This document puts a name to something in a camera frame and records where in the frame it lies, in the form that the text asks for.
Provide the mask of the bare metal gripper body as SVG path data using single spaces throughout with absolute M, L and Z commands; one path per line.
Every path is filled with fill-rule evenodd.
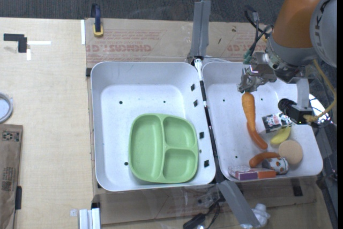
M 269 82 L 278 78 L 285 83 L 291 83 L 293 78 L 300 77 L 300 67 L 288 64 L 274 53 L 255 52 L 250 60 L 250 74 Z

